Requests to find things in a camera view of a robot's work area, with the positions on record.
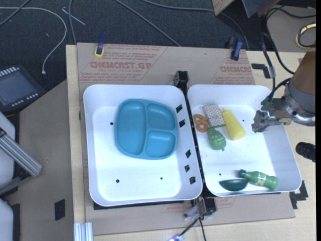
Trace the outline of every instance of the toy bottle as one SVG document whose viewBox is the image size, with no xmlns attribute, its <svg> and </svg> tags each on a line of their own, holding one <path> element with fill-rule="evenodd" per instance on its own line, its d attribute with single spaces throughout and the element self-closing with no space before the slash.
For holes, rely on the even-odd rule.
<svg viewBox="0 0 321 241">
<path fill-rule="evenodd" d="M 245 136 L 245 130 L 235 118 L 231 110 L 223 108 L 222 116 L 226 124 L 225 127 L 227 132 L 232 140 L 238 140 Z"/>
<path fill-rule="evenodd" d="M 245 170 L 240 170 L 239 176 L 241 178 L 247 178 L 254 185 L 265 186 L 272 190 L 275 189 L 278 184 L 277 177 L 269 176 L 258 171 L 246 172 Z"/>
</svg>

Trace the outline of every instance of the zip tie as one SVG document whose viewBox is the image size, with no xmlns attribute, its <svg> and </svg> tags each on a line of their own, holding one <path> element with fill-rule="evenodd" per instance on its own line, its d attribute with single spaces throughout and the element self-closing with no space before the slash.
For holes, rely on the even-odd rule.
<svg viewBox="0 0 321 241">
<path fill-rule="evenodd" d="M 65 7 L 63 7 L 61 10 L 62 10 L 64 13 L 66 13 L 66 14 L 69 15 L 69 13 L 65 10 Z M 72 16 L 72 15 L 71 15 L 70 17 L 74 18 L 76 21 L 78 21 L 78 22 L 81 23 L 82 25 L 86 25 L 86 24 L 84 24 L 81 20 L 77 19 L 76 17 L 74 17 L 74 16 Z"/>
</svg>

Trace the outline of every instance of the table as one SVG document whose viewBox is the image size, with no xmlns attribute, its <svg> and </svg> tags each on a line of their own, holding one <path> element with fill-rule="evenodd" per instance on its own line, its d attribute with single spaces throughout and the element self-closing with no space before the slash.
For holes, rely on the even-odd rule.
<svg viewBox="0 0 321 241">
<path fill-rule="evenodd" d="M 291 75 L 282 69 L 275 55 L 269 52 L 271 61 L 275 66 L 277 83 L 289 78 Z M 265 63 L 262 52 L 247 51 L 250 63 Z M 304 53 L 280 53 L 285 65 L 296 69 L 299 59 Z M 66 46 L 67 57 L 67 82 L 69 102 L 69 125 L 70 146 L 73 186 L 73 209 L 74 223 L 85 223 L 85 200 L 83 185 L 82 144 L 79 121 L 79 92 L 78 92 L 78 70 L 77 70 L 77 47 Z M 257 85 L 271 88 L 271 79 L 265 79 L 261 70 L 253 70 L 253 76 Z M 281 88 L 275 94 L 281 97 Z M 293 150 L 299 142 L 315 144 L 315 127 L 306 127 L 292 123 L 286 126 L 286 131 Z M 282 220 L 269 220 L 258 222 L 246 222 L 237 224 L 223 224 L 205 226 L 207 240 L 316 240 L 316 185 L 315 185 L 315 163 L 295 153 L 296 161 L 300 169 L 302 180 L 305 181 L 309 197 L 306 201 L 298 202 L 298 210 L 295 218 Z M 166 229 L 156 231 L 144 231 L 122 234 L 110 234 L 95 236 L 94 240 L 168 240 L 183 229 Z M 203 240 L 199 225 L 191 228 L 185 235 L 186 240 Z"/>
</svg>

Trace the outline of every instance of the white tray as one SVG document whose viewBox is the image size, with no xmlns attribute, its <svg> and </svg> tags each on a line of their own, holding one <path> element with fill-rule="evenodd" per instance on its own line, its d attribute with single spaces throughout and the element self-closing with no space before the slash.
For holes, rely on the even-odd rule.
<svg viewBox="0 0 321 241">
<path fill-rule="evenodd" d="M 89 191 L 102 206 L 192 200 L 203 188 L 183 93 L 170 85 L 91 85 L 84 92 Z M 176 151 L 166 159 L 138 159 L 122 154 L 114 138 L 119 105 L 131 98 L 159 102 L 177 115 Z"/>
<path fill-rule="evenodd" d="M 217 196 L 259 194 L 295 191 L 301 185 L 301 175 L 288 140 L 284 125 L 269 127 L 255 133 L 251 124 L 261 101 L 270 93 L 264 86 L 253 85 L 194 85 L 188 90 L 192 114 L 202 114 L 202 107 L 217 104 L 222 110 L 230 109 L 243 126 L 246 134 L 231 140 L 225 127 L 217 128 L 226 138 L 225 150 L 213 150 L 207 133 L 196 131 L 206 186 Z M 248 184 L 239 192 L 230 192 L 219 181 L 239 178 L 240 169 L 261 171 L 278 178 L 278 186 L 271 191 Z"/>
</svg>

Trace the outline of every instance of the black hole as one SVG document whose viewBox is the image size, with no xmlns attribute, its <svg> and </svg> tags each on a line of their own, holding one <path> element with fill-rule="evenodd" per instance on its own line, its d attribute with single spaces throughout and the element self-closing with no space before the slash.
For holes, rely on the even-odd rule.
<svg viewBox="0 0 321 241">
<path fill-rule="evenodd" d="M 191 156 L 191 150 L 188 150 L 185 154 L 186 154 L 186 157 L 188 158 L 189 156 Z"/>
<path fill-rule="evenodd" d="M 189 165 L 186 165 L 184 168 L 185 168 L 185 171 L 186 171 L 186 172 L 188 172 L 188 171 L 190 170 Z"/>
<path fill-rule="evenodd" d="M 179 111 L 183 109 L 182 105 L 180 104 L 179 106 L 176 107 L 176 113 L 179 113 Z"/>
<path fill-rule="evenodd" d="M 185 120 L 180 121 L 180 128 L 185 125 Z"/>
<path fill-rule="evenodd" d="M 193 184 L 194 182 L 196 182 L 196 178 L 195 177 L 190 177 L 190 183 Z"/>
</svg>

